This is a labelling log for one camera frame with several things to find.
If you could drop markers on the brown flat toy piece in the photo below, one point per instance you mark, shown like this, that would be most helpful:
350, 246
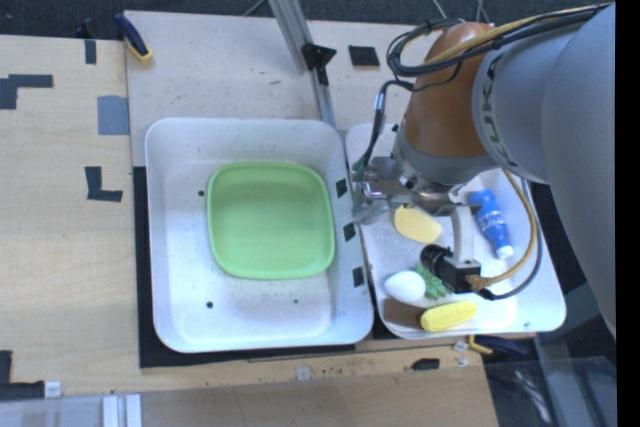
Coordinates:
400, 313

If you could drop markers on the white plastic tray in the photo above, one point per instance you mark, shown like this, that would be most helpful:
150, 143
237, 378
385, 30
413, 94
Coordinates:
530, 300
185, 240

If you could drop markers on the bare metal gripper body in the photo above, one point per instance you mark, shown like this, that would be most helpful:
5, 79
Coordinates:
387, 180

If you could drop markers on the white egg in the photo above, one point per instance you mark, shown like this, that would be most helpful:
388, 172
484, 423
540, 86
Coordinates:
404, 286

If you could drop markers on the green plate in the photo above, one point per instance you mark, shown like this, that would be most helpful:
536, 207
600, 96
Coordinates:
270, 220

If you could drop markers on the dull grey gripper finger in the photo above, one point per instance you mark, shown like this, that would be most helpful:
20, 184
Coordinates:
367, 212

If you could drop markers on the blue bottle with white cap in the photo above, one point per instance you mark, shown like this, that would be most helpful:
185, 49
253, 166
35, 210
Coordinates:
492, 220

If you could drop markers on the pale wood board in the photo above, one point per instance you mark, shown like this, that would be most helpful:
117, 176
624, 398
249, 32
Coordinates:
225, 75

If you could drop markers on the black cylinder on white bracket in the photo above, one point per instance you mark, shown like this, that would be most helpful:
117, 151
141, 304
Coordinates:
450, 267

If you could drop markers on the yellow toy food slice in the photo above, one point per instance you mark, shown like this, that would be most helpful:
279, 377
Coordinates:
417, 225

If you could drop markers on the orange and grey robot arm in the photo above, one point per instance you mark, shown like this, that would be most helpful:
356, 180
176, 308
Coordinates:
540, 105

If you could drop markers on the yellow corn cob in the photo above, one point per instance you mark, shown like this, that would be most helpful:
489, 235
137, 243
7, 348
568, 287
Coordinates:
448, 315

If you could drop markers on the green toy leafy vegetable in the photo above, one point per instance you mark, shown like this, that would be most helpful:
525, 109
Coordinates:
434, 289

